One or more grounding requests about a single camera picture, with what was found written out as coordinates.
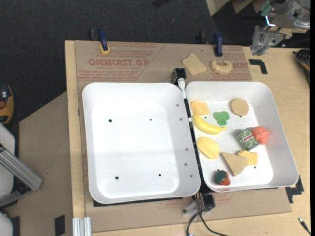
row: empty white tray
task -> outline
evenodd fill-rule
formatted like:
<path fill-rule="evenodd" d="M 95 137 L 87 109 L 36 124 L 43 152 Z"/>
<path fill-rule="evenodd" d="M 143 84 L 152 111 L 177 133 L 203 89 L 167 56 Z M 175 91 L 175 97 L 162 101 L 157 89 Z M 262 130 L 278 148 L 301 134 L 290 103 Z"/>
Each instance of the empty white tray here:
<path fill-rule="evenodd" d="M 217 135 L 208 135 L 194 127 L 196 139 L 207 136 L 213 139 L 221 152 L 236 154 L 241 147 L 236 135 L 246 129 L 263 126 L 270 131 L 268 143 L 258 145 L 250 152 L 258 153 L 258 164 L 246 166 L 237 176 L 233 176 L 225 159 L 220 154 L 215 160 L 199 153 L 201 168 L 207 186 L 216 192 L 239 191 L 292 186 L 298 180 L 296 165 L 284 133 L 284 129 L 270 89 L 261 82 L 191 82 L 186 87 L 186 96 L 192 101 L 206 102 L 210 114 L 205 120 L 217 125 L 214 112 L 227 111 L 230 119 L 227 130 Z M 249 111 L 245 116 L 238 116 L 231 110 L 231 101 L 235 98 L 245 100 Z M 214 173 L 217 170 L 228 172 L 229 186 L 216 185 Z"/>
<path fill-rule="evenodd" d="M 200 176 L 179 88 L 91 83 L 82 92 L 89 190 L 103 204 L 192 196 Z"/>

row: toy banana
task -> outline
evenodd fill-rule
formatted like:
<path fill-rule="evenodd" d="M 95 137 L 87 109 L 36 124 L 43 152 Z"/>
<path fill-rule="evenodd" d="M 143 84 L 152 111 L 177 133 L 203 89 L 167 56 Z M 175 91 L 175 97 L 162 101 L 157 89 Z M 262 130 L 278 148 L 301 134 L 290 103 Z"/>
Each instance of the toy banana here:
<path fill-rule="evenodd" d="M 194 115 L 192 117 L 192 121 L 197 126 L 197 128 L 210 135 L 219 134 L 222 130 L 227 129 L 227 127 L 211 125 L 198 115 Z"/>

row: yellow cheese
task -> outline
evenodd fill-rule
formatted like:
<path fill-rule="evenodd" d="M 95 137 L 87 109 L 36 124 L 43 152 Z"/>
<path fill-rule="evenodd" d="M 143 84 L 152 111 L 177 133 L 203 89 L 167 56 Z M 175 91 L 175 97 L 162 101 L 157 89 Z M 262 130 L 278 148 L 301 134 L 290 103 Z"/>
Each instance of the yellow cheese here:
<path fill-rule="evenodd" d="M 208 105 L 205 102 L 193 101 L 190 105 L 194 115 L 202 116 L 210 113 Z"/>
<path fill-rule="evenodd" d="M 239 156 L 243 156 L 248 158 L 247 165 L 257 165 L 258 164 L 258 154 L 254 152 L 248 152 L 246 150 L 242 150 L 237 153 Z"/>
<path fill-rule="evenodd" d="M 248 158 L 239 155 L 233 155 L 229 153 L 222 152 L 224 159 L 229 165 L 234 176 L 239 174 L 247 165 Z"/>

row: toy food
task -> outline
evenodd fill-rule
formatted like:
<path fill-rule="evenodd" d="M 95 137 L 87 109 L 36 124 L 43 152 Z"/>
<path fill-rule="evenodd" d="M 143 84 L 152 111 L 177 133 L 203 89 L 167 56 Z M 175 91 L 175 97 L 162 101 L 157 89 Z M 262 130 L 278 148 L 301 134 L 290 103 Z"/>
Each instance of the toy food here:
<path fill-rule="evenodd" d="M 191 108 L 195 115 L 208 115 L 210 113 L 207 103 L 200 101 L 191 102 Z"/>
<path fill-rule="evenodd" d="M 230 119 L 230 115 L 228 114 L 227 111 L 222 111 L 220 112 L 215 112 L 214 114 L 214 118 L 217 120 L 218 125 L 220 126 L 225 126 L 227 125 L 227 120 Z"/>
<path fill-rule="evenodd" d="M 234 176 L 239 174 L 245 168 L 245 166 L 247 166 L 248 158 L 246 157 L 225 152 L 222 152 L 222 156 L 226 160 Z"/>
<path fill-rule="evenodd" d="M 214 175 L 214 181 L 218 185 L 230 185 L 231 181 L 229 179 L 228 173 L 224 170 L 218 170 Z"/>
<path fill-rule="evenodd" d="M 244 116 L 248 112 L 248 104 L 245 100 L 236 98 L 231 102 L 231 108 L 234 114 L 238 116 Z"/>
<path fill-rule="evenodd" d="M 259 126 L 252 129 L 252 134 L 260 144 L 266 144 L 268 142 L 270 132 L 267 131 L 264 127 Z"/>
<path fill-rule="evenodd" d="M 213 70 L 215 73 L 226 76 L 229 75 L 230 72 L 233 69 L 233 65 L 229 61 L 223 61 L 224 65 L 219 65 L 215 60 L 210 62 L 210 68 Z"/>
<path fill-rule="evenodd" d="M 206 66 L 199 60 L 196 54 L 189 54 L 187 58 L 182 60 L 182 64 L 191 75 L 207 71 Z"/>
<path fill-rule="evenodd" d="M 198 115 L 193 115 L 192 121 L 197 126 L 197 128 L 210 135 L 219 134 L 222 130 L 227 129 L 227 127 L 211 125 Z"/>
<path fill-rule="evenodd" d="M 254 152 L 248 152 L 246 150 L 242 150 L 237 153 L 239 156 L 243 156 L 248 158 L 247 165 L 257 165 L 258 164 L 258 154 Z"/>
<path fill-rule="evenodd" d="M 250 150 L 259 145 L 249 128 L 241 131 L 236 137 L 245 150 Z"/>
<path fill-rule="evenodd" d="M 216 159 L 220 153 L 219 145 L 209 137 L 199 137 L 197 139 L 197 147 L 210 159 Z"/>

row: gray carpet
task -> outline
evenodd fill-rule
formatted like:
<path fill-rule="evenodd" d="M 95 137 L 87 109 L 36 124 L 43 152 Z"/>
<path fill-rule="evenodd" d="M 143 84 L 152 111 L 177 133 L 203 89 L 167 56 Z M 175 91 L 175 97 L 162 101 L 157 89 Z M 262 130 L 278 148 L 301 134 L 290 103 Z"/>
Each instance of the gray carpet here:
<path fill-rule="evenodd" d="M 0 81 L 13 89 L 20 121 L 66 91 L 65 40 L 86 40 L 103 27 L 109 41 L 251 44 L 258 20 L 243 20 L 231 4 L 211 17 L 206 0 L 0 0 Z M 247 9 L 253 14 L 253 8 Z"/>

